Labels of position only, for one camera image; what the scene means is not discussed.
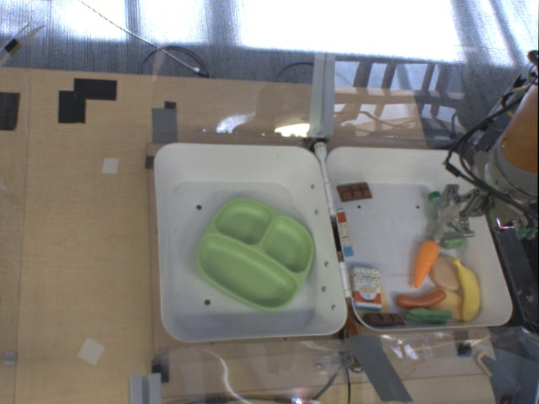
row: green vegetable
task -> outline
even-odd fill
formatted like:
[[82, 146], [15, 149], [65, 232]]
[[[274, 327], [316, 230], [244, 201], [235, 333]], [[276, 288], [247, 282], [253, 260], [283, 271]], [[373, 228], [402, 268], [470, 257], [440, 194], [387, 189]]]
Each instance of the green vegetable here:
[[516, 231], [516, 235], [518, 236], [520, 240], [527, 239], [528, 241], [531, 241], [537, 235], [537, 228], [536, 227], [521, 227], [518, 231]]
[[431, 192], [429, 193], [429, 196], [427, 197], [427, 199], [432, 205], [436, 205], [438, 201], [440, 200], [440, 197], [441, 197], [440, 192]]
[[430, 310], [428, 308], [414, 308], [404, 315], [406, 320], [417, 323], [447, 323], [451, 319], [450, 311]]
[[445, 250], [451, 250], [453, 248], [459, 248], [464, 244], [464, 238], [448, 239], [447, 241], [440, 242], [440, 247]]

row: white tray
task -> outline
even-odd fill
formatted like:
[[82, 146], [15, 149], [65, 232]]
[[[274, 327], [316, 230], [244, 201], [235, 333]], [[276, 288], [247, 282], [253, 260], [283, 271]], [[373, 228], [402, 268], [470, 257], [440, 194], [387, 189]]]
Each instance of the white tray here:
[[[334, 236], [311, 152], [294, 146], [171, 144], [156, 156], [155, 183], [161, 314], [171, 336], [185, 342], [316, 336], [343, 326], [346, 306]], [[311, 271], [282, 311], [246, 306], [205, 281], [196, 267], [205, 227], [238, 196], [284, 211], [314, 238]]]
[[[419, 289], [411, 284], [415, 255], [427, 236], [427, 220], [433, 212], [427, 195], [441, 192], [448, 183], [459, 184], [462, 193], [470, 189], [468, 183], [445, 170], [445, 158], [446, 151], [352, 147], [337, 148], [328, 156], [335, 207], [344, 208], [354, 251], [345, 261], [380, 269], [391, 312], [404, 313], [394, 302], [397, 295], [422, 295], [434, 287], [428, 276]], [[359, 182], [369, 184], [372, 199], [340, 202], [336, 187]], [[445, 327], [503, 325], [510, 319], [512, 303], [494, 242], [483, 217], [470, 219], [470, 224], [475, 237], [456, 250], [442, 252], [460, 258], [476, 273], [481, 311], [471, 322], [451, 321]], [[410, 322], [391, 331], [418, 329], [425, 326]]]

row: chocolate bar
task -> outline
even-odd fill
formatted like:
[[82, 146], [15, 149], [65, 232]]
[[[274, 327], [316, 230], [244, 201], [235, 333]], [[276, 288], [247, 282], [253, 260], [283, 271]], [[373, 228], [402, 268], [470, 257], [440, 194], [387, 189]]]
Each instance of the chocolate bar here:
[[397, 313], [367, 313], [363, 320], [372, 327], [404, 326], [404, 320]]
[[339, 192], [341, 202], [372, 198], [372, 193], [367, 183], [338, 185], [337, 191]]

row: green plate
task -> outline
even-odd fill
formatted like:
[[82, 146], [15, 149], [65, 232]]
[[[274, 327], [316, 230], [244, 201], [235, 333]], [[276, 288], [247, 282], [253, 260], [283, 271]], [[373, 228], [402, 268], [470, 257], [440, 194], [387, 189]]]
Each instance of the green plate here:
[[314, 258], [307, 228], [250, 198], [224, 204], [200, 239], [202, 276], [226, 294], [264, 311], [292, 302]]

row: plastic carrot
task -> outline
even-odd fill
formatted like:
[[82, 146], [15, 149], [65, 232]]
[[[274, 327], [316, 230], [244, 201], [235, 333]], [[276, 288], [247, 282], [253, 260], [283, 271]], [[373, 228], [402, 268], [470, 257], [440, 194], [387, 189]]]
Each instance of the plastic carrot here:
[[436, 241], [428, 240], [421, 244], [418, 257], [415, 261], [414, 287], [420, 287], [424, 278], [435, 264], [439, 254], [440, 247]]

